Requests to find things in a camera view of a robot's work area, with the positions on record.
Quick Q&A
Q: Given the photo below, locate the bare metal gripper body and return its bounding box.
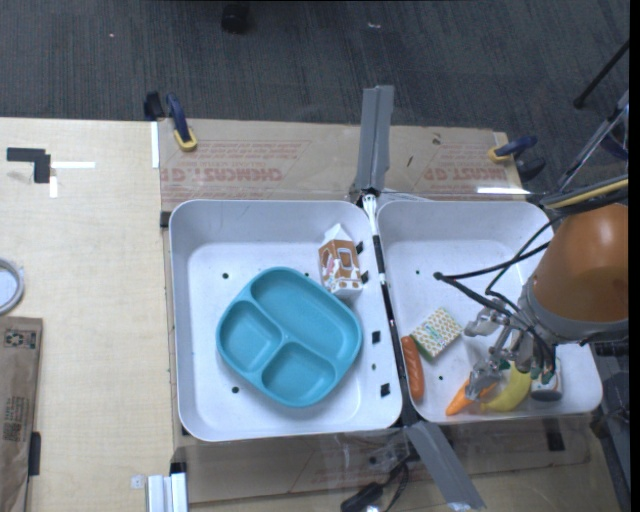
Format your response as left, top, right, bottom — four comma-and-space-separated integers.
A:
492, 322, 557, 375

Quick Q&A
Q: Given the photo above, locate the orange carrot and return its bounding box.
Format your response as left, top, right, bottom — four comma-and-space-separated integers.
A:
444, 377, 499, 418

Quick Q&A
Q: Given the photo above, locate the yellow banana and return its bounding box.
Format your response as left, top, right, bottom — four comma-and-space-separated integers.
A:
479, 361, 533, 414

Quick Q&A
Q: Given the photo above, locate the small white can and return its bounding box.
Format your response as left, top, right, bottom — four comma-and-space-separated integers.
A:
529, 356, 564, 403

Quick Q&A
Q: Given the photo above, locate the patterned white and green packet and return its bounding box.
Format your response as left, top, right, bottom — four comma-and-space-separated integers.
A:
409, 306, 464, 363

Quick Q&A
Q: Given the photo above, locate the orange sausage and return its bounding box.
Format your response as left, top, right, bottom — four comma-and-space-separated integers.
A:
400, 335, 427, 403

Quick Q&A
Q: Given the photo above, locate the white plastic tray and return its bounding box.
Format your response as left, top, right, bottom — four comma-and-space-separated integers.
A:
168, 198, 404, 443
375, 199, 604, 426

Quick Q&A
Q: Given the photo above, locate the brown and white carton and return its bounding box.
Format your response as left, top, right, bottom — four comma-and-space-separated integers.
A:
317, 222, 365, 301

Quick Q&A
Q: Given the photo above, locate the blue divided plate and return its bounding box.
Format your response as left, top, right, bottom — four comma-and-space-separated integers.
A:
215, 266, 364, 409

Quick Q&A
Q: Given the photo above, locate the brown cardboard board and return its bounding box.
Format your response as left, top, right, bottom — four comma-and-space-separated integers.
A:
157, 117, 601, 504

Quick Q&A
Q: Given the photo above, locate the brown paper envelope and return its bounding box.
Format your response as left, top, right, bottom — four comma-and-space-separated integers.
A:
0, 315, 44, 512

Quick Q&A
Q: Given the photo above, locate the grey ring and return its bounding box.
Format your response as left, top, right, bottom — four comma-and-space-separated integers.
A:
0, 257, 26, 317

